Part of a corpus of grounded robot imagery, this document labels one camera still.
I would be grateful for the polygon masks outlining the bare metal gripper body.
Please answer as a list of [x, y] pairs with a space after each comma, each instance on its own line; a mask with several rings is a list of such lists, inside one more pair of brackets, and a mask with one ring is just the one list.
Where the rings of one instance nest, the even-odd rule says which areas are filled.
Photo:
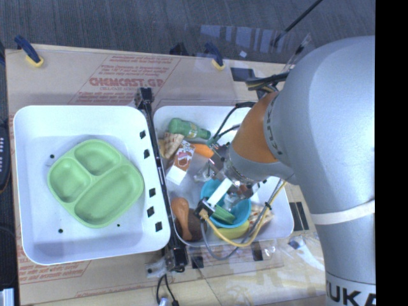
[[258, 183], [267, 178], [267, 164], [251, 161], [240, 156], [230, 145], [216, 143], [210, 147], [214, 154], [210, 158], [210, 174], [213, 179], [229, 179], [231, 201], [250, 198], [259, 188]]

